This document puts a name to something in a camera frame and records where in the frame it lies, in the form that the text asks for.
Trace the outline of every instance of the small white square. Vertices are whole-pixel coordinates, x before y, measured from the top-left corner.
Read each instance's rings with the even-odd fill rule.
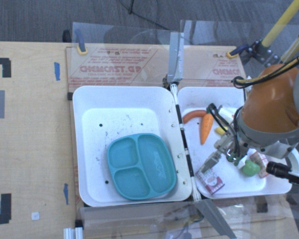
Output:
[[[40,220],[40,213],[31,213],[31,219],[33,221],[38,221]]]

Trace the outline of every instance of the yellow tube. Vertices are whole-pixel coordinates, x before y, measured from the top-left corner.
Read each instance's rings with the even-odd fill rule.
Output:
[[[292,59],[295,54],[299,51],[299,37],[294,41],[290,48],[281,56],[281,61],[283,63]]]
[[[294,0],[262,41],[262,45],[264,47],[268,48],[272,44],[272,42],[276,39],[285,25],[288,24],[298,10],[299,0]]]

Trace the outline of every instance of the table surface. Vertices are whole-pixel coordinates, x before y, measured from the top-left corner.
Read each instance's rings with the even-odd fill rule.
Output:
[[[5,94],[4,118],[0,119],[0,197],[11,194],[11,220],[0,225],[2,239],[63,238],[64,228],[75,227],[76,161],[72,152],[72,103],[67,100],[67,47],[71,44],[0,42],[0,58],[11,60],[10,78],[2,77],[0,65],[0,91]],[[55,75],[55,63],[60,66],[60,80]],[[236,228],[238,237],[239,230],[249,230],[249,238],[299,238],[288,203],[283,196],[277,196],[276,203],[281,203],[283,210],[279,219],[253,219],[247,213],[250,222],[244,226],[237,228],[242,224],[237,220],[236,225],[231,220],[228,223]],[[40,218],[33,221],[31,214],[36,212]],[[207,229],[198,228],[200,232]],[[259,237],[254,237],[259,229]],[[272,230],[277,236],[266,236]],[[209,237],[225,238],[215,232]]]

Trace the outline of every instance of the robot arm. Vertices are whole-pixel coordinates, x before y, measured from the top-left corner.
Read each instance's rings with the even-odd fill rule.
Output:
[[[253,148],[268,156],[288,159],[291,167],[269,162],[267,172],[299,185],[297,144],[290,146],[280,142],[299,138],[299,69],[296,64],[299,59],[293,64],[270,66],[256,79],[233,80],[234,85],[239,84],[241,88],[253,87],[237,112],[231,130],[214,144],[216,151],[207,158],[202,172],[216,165],[221,153],[227,159],[229,156],[237,159],[237,164],[249,148]]]

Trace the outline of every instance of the carrot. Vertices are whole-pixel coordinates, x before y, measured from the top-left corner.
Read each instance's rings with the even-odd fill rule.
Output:
[[[213,126],[214,117],[212,114],[206,114],[202,118],[202,122],[200,124],[200,143],[204,144],[209,132],[211,130],[211,127]]]
[[[191,111],[187,114],[185,114],[185,116],[183,117],[183,123],[187,123],[189,122],[192,118],[197,118],[197,117],[203,117],[207,114],[206,110],[194,110]]]

